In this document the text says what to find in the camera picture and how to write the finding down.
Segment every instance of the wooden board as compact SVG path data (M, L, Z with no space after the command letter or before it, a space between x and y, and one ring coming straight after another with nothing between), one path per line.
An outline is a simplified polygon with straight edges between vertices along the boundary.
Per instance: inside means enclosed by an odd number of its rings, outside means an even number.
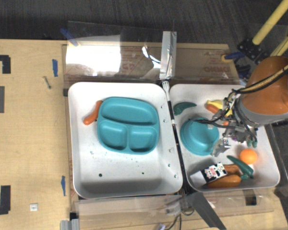
M2 74L5 110L0 114L0 186L11 185L11 210L0 215L0 230L60 229L69 219L70 192L63 97L65 41L0 40L0 55L11 57ZM58 61L54 77L52 59ZM51 89L47 88L46 76ZM65 176L66 196L61 186ZM38 203L38 211L30 204Z

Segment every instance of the orange ball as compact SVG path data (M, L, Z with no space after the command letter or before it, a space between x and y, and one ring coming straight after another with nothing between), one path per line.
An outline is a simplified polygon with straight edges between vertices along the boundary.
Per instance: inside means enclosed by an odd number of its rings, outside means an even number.
M240 160L246 164L253 164L257 161L257 153L250 148L243 149L240 153Z

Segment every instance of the teal divided plate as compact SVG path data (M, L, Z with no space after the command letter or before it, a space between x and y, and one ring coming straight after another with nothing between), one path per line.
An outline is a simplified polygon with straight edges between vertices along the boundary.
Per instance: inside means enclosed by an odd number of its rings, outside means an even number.
M159 140L159 117L149 103L124 97L107 98L97 120L99 142L108 150L147 154Z

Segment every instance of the toy sausage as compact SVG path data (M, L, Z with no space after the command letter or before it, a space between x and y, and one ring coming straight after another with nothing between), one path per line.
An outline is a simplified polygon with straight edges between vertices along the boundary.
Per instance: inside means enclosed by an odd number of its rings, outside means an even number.
M222 177L214 182L208 183L208 188L223 188L223 187L235 187L238 186L241 182L240 176L236 174L228 175Z
M236 164L224 164L223 166L224 166L225 170L227 171L228 175L236 174L238 176L241 176L240 168L238 165L236 165Z

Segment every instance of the yellow pole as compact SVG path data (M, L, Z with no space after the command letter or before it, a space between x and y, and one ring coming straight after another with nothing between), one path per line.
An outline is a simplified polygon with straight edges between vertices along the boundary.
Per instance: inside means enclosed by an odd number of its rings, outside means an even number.
M271 56L281 56L288 49L288 36L276 47Z
M252 42L255 45L259 45L287 10L288 0L282 0L279 6L274 10L269 19L253 38Z

